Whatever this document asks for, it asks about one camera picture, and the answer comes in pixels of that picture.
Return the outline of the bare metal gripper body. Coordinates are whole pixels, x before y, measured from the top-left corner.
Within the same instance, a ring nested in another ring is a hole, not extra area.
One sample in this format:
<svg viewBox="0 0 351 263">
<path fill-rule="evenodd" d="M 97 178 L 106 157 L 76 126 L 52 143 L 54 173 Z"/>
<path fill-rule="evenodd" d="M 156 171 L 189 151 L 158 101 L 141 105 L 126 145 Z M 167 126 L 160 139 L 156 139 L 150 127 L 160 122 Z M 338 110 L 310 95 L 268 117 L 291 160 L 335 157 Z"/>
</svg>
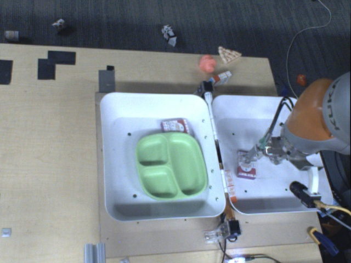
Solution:
<svg viewBox="0 0 351 263">
<path fill-rule="evenodd" d="M 305 171 L 311 167 L 317 167 L 320 170 L 320 155 L 318 153 L 303 153 L 282 136 L 271 137 L 263 150 L 263 154 L 275 165 L 288 161 L 298 170 Z"/>
</svg>

